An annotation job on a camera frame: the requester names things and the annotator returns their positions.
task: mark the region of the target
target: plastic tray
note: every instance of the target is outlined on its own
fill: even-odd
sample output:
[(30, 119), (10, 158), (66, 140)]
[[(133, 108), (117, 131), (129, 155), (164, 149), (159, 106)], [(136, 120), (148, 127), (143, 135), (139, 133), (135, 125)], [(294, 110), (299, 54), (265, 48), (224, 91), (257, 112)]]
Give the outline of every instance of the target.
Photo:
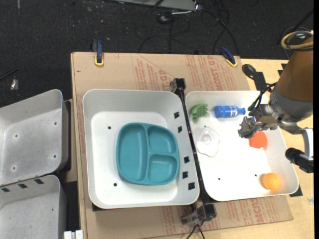
[[(90, 90), (83, 98), (88, 186), (91, 201), (102, 209), (188, 205), (199, 195), (193, 153), (183, 107), (167, 91)], [(117, 138), (129, 123), (167, 128), (177, 141), (179, 172), (165, 185), (139, 185), (119, 175)]]
[(54, 175), (1, 187), (0, 237), (62, 239), (66, 212), (66, 196)]
[[(230, 201), (275, 195), (292, 194), (299, 187), (293, 164), (285, 157), (286, 144), (279, 128), (267, 130), (268, 145), (261, 149), (249, 146), (249, 139), (241, 138), (238, 129), (244, 115), (217, 119), (214, 107), (234, 105), (247, 108), (259, 95), (259, 91), (211, 91), (191, 92), (185, 98), (188, 114), (197, 104), (208, 104), (208, 114), (197, 122), (190, 119), (194, 141), (207, 126), (220, 136), (219, 151), (214, 157), (198, 153), (205, 189), (217, 201)], [(264, 95), (263, 104), (268, 103)], [(264, 174), (274, 172), (281, 181), (276, 191), (264, 188)]]
[(68, 111), (51, 90), (0, 108), (0, 186), (62, 169), (68, 160)]
[(129, 123), (120, 130), (116, 161), (125, 180), (145, 185), (173, 181), (179, 168), (176, 138), (167, 128), (154, 124)]

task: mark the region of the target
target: orange plastic block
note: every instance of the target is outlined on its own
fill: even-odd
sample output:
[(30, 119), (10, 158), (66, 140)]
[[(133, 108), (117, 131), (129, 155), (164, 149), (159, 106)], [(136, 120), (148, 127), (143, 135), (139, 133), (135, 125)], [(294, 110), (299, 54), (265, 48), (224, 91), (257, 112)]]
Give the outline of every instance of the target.
[(264, 132), (257, 132), (251, 138), (249, 138), (249, 146), (260, 149), (267, 146), (267, 137)]

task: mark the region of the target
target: green plastic toy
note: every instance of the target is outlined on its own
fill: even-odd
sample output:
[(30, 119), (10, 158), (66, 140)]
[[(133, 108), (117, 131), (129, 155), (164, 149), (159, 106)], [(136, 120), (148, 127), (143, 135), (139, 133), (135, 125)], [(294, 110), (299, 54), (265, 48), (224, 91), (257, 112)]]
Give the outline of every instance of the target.
[(193, 118), (193, 122), (196, 122), (199, 117), (205, 116), (208, 111), (208, 104), (199, 104), (192, 108), (191, 114)]

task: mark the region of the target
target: bottle label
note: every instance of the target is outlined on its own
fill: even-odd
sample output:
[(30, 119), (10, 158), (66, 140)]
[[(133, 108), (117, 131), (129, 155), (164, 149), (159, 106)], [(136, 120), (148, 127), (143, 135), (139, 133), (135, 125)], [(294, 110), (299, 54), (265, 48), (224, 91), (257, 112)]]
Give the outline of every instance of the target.
[(235, 117), (238, 114), (236, 106), (229, 106), (230, 107), (230, 117)]

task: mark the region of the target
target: water bottle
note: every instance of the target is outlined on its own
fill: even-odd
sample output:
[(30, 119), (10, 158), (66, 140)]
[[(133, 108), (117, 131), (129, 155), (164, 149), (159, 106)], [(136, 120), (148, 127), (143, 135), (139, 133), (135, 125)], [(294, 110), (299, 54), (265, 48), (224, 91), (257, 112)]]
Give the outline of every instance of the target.
[(245, 108), (237, 106), (216, 106), (214, 111), (216, 118), (232, 118), (246, 113)]

